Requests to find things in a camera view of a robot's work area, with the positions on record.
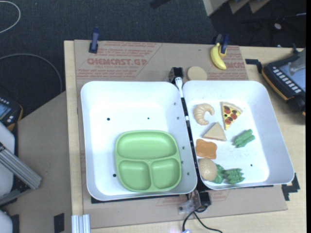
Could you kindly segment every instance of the electronic device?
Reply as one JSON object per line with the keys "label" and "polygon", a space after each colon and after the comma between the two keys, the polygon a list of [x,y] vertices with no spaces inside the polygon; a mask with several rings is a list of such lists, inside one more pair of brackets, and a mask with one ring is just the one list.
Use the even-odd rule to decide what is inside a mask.
{"label": "electronic device", "polygon": [[286,59],[268,63],[261,71],[264,79],[290,106],[306,116],[306,49]]}
{"label": "electronic device", "polygon": [[0,93],[0,122],[3,123],[10,131],[15,124],[21,119],[23,108],[19,103],[4,96]]}

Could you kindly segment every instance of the toy banana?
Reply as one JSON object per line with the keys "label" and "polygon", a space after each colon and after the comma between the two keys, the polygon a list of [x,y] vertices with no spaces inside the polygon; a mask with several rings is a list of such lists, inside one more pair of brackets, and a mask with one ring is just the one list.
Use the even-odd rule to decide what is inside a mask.
{"label": "toy banana", "polygon": [[218,67],[221,70],[226,70],[227,67],[224,61],[220,57],[219,48],[220,48],[220,43],[217,43],[214,47],[212,47],[210,51],[210,56],[216,67]]}

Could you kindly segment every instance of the green toy vegetable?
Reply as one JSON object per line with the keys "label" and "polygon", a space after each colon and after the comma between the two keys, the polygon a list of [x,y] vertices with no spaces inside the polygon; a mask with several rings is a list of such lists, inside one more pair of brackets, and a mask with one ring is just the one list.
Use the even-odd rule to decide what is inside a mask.
{"label": "green toy vegetable", "polygon": [[216,184],[221,184],[225,179],[225,169],[219,164],[216,164],[216,167],[217,167],[217,176],[212,182]]}
{"label": "green toy vegetable", "polygon": [[245,178],[242,177],[243,173],[241,168],[233,168],[225,171],[225,178],[229,184],[236,184],[242,182]]}
{"label": "green toy vegetable", "polygon": [[237,148],[242,148],[245,147],[245,145],[253,140],[255,140],[255,136],[252,134],[253,131],[251,129],[243,132],[242,134],[238,135],[235,139],[234,139],[234,145]]}

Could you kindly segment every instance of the dark carpet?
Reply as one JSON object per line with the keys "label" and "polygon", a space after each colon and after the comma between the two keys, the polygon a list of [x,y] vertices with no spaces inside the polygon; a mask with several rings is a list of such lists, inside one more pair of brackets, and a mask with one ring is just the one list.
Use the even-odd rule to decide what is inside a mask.
{"label": "dark carpet", "polygon": [[[225,3],[210,17],[202,0],[1,1],[16,4],[21,17],[0,33],[0,94],[19,102],[24,116],[65,90],[64,40],[91,39],[95,26],[100,40],[210,44],[228,33],[231,45],[306,46],[306,16],[296,16],[306,0],[271,0],[254,14],[248,4],[232,14]],[[0,32],[17,18],[15,6],[0,2]],[[273,28],[276,21],[282,30]],[[21,53],[36,56],[3,58]]]}

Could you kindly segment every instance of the green divided plate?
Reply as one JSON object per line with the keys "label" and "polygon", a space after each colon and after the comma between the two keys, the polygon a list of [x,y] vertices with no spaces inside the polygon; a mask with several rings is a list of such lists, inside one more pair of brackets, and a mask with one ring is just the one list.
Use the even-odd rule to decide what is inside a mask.
{"label": "green divided plate", "polygon": [[116,141],[115,156],[119,180],[128,190],[167,191],[181,180],[178,146],[167,132],[124,132]]}

